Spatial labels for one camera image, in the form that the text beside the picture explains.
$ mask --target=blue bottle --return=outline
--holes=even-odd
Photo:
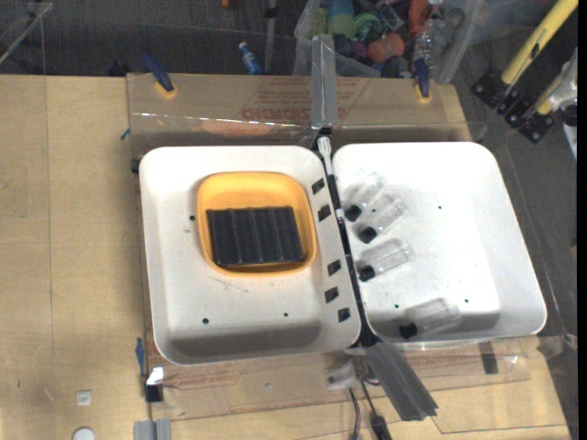
[[[238,44],[238,49],[242,54],[242,60],[245,62],[245,65],[247,66],[247,70],[249,71],[249,73],[251,75],[262,75],[263,68],[260,66],[259,59],[257,59],[257,56],[250,51],[249,44],[247,44],[246,42],[241,42],[240,44]]]

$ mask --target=black floor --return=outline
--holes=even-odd
[[[133,72],[143,72],[143,52],[155,56],[169,72],[246,74],[238,52],[242,40],[264,58],[267,0],[231,0],[229,9],[219,0],[44,1],[53,3],[44,24],[47,74],[105,76],[114,59],[127,61]],[[292,73],[294,28],[307,1],[279,0],[273,74]],[[2,24],[6,14],[0,15]],[[520,30],[469,47],[452,83],[467,119],[486,122],[483,144],[500,160],[506,179],[519,184],[513,202],[550,314],[544,352],[560,352],[548,363],[572,436],[578,438],[577,266],[570,252],[577,237],[577,163],[559,115],[535,145],[501,117],[490,115],[491,110],[471,94],[481,75],[505,68],[529,34],[530,30]],[[520,79],[520,90],[536,99],[577,45],[575,12]],[[41,70],[39,54],[39,41],[29,38],[0,72]],[[561,335],[566,342],[557,346]]]

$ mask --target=screwdriver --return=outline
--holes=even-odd
[[[363,379],[360,380],[360,385],[363,388],[367,402],[371,407],[371,428],[373,429],[375,436],[377,436],[377,440],[393,440],[392,435],[389,433],[389,429],[387,428],[387,422],[383,416],[377,413],[375,406],[373,406],[371,396],[367,391],[367,387],[365,386],[365,381],[363,381]]]

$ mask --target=wooden table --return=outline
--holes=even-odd
[[[458,116],[453,87],[438,89]],[[0,76],[0,438],[88,426],[131,439],[150,416],[134,352],[145,325],[127,129],[123,79]],[[529,379],[434,391],[435,420],[399,422],[376,400],[393,438],[569,438],[536,339],[521,344]],[[353,417],[334,402],[174,422],[172,438],[346,439]]]

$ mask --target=black cap of vial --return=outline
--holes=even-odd
[[[377,232],[371,228],[370,226],[367,226],[366,228],[363,228],[362,231],[359,233],[359,239],[363,242],[363,243],[367,243],[369,244],[370,242],[372,242],[372,240],[377,236]]]
[[[362,210],[359,209],[357,205],[352,205],[347,210],[345,210],[345,218],[350,222],[356,222],[361,213]]]
[[[371,266],[365,266],[359,269],[359,279],[362,281],[370,281],[373,277],[375,277],[375,269]]]
[[[414,323],[410,324],[403,324],[400,326],[400,336],[404,339],[409,339],[410,337],[417,336],[418,328]]]

